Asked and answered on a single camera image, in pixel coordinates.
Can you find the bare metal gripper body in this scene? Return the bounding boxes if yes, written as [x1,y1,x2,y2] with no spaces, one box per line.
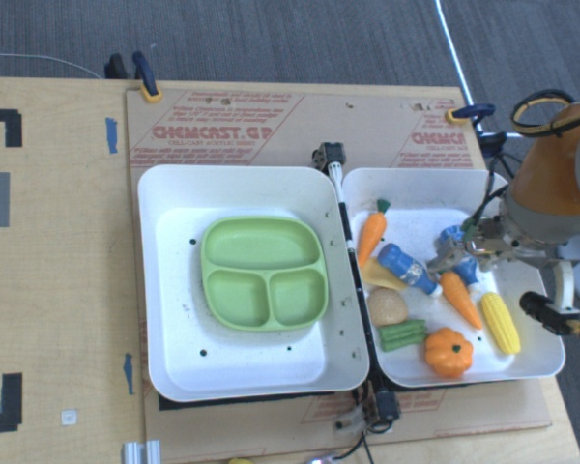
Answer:
[463,216,562,273]

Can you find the brown cardboard board, red print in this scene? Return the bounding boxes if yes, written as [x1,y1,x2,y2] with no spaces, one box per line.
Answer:
[125,81,553,450]

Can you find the orange pumpkin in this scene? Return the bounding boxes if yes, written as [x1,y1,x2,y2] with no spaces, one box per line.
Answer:
[423,326,476,379]

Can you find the thin black and white rod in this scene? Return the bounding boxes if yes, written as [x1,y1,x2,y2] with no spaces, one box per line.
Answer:
[327,160,380,384]

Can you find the green divided plate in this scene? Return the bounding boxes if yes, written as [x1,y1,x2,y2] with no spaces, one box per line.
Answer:
[199,215,331,333]

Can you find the black cylinder on white bracket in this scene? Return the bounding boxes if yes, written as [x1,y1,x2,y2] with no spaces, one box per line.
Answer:
[518,257,580,338]

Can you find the yellow toy food piece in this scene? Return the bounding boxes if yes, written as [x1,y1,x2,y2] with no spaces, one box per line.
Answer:
[359,256,410,292]

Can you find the white plastic tray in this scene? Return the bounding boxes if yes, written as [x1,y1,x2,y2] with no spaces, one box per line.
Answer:
[136,163,371,404]
[340,166,567,390]

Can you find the black block with thin wires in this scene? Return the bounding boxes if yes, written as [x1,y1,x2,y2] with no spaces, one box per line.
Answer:
[311,141,346,171]
[365,388,402,425]

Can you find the orange carrot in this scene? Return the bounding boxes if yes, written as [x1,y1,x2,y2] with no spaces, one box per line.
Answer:
[356,197,392,269]
[438,270,485,332]

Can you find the blue bottle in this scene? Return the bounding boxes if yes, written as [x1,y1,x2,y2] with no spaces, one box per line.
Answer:
[438,225,485,295]
[376,242,444,299]

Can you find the tan bread roll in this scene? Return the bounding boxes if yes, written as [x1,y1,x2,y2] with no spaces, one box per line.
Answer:
[366,286,410,329]

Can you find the green beans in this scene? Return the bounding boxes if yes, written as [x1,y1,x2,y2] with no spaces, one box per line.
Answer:
[377,318,429,354]

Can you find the yellow corn cob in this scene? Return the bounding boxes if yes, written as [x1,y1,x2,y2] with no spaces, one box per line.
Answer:
[479,291,522,356]

